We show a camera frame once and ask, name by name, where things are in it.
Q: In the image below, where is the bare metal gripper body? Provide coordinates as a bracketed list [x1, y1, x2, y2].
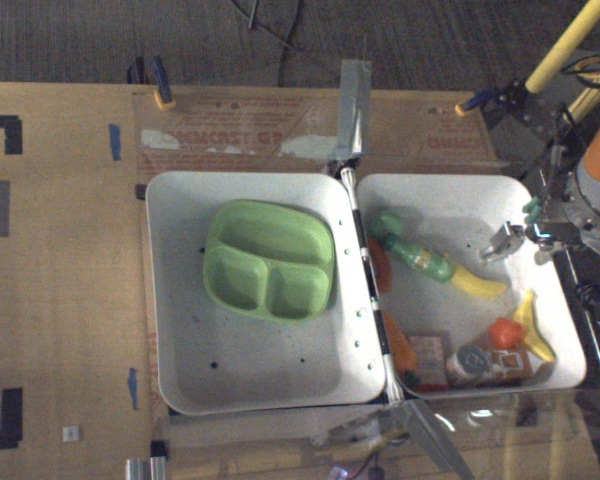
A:
[524, 201, 600, 260]

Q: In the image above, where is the yellow banana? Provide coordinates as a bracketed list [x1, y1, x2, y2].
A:
[511, 289, 557, 365]
[449, 262, 509, 300]

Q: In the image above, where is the white plastic tray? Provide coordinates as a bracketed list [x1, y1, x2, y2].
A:
[144, 169, 388, 416]
[354, 172, 588, 401]

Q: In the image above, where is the green plastic bottle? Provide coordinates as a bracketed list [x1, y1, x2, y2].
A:
[381, 232, 457, 285]

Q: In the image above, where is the orange toy pepper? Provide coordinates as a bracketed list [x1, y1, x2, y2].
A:
[488, 317, 527, 351]

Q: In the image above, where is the brown carton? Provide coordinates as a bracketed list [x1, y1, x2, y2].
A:
[479, 346, 535, 385]

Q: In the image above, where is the silver can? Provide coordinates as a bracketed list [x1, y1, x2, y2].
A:
[445, 343, 492, 387]

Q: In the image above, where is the pale pink carton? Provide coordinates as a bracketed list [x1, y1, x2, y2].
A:
[407, 334, 450, 393]

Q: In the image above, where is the thin black and white rod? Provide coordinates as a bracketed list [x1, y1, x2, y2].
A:
[338, 166, 406, 405]

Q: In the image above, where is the orange carrot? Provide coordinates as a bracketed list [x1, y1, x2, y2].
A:
[381, 311, 422, 388]

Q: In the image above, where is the green divided plate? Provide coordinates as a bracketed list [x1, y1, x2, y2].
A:
[201, 198, 337, 324]

